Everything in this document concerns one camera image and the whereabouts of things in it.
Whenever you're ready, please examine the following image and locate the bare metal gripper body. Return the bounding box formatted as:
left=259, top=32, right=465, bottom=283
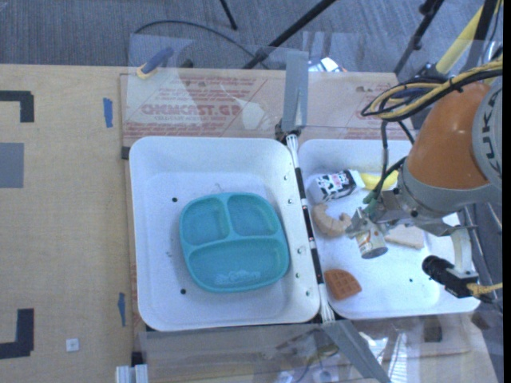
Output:
left=360, top=188, right=419, bottom=227

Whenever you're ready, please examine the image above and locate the white can orange print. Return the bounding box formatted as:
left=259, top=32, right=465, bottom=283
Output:
left=355, top=227, right=389, bottom=260

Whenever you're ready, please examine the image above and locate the tan bread slice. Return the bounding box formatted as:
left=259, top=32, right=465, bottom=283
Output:
left=383, top=224, right=426, bottom=251

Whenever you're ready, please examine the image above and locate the beige croissant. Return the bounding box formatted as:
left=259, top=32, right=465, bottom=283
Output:
left=311, top=202, right=354, bottom=239

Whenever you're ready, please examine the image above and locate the yellow banana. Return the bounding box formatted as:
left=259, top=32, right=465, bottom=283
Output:
left=358, top=171, right=401, bottom=190

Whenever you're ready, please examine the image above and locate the cow print milk carton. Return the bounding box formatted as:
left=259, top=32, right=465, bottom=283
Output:
left=306, top=169, right=366, bottom=204

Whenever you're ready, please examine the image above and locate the white plastic tray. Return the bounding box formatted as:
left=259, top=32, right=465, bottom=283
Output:
left=297, top=138, right=482, bottom=321
left=128, top=135, right=322, bottom=332

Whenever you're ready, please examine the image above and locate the orange waffle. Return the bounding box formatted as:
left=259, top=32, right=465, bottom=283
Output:
left=323, top=268, right=363, bottom=301

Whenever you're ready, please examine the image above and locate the teal divided plate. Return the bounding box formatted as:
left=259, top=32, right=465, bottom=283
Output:
left=178, top=191, right=291, bottom=294

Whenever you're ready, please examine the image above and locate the brown cardboard board red print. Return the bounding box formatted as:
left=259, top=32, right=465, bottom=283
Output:
left=119, top=71, right=482, bottom=359

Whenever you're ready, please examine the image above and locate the black cylinder on white bracket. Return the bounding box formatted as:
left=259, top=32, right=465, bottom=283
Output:
left=422, top=225, right=481, bottom=299

